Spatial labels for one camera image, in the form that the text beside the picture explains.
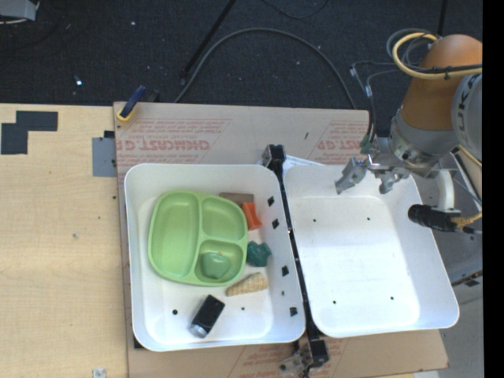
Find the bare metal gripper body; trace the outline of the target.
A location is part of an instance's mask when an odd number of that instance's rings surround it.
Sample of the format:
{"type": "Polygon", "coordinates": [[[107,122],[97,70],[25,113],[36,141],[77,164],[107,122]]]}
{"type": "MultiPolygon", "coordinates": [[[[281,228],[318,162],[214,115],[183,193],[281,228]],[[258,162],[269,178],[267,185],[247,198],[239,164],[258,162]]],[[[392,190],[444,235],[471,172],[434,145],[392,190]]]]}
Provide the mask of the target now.
{"type": "Polygon", "coordinates": [[[399,173],[399,170],[427,176],[438,163],[438,157],[423,153],[402,137],[376,138],[369,149],[369,169],[399,173]]]}

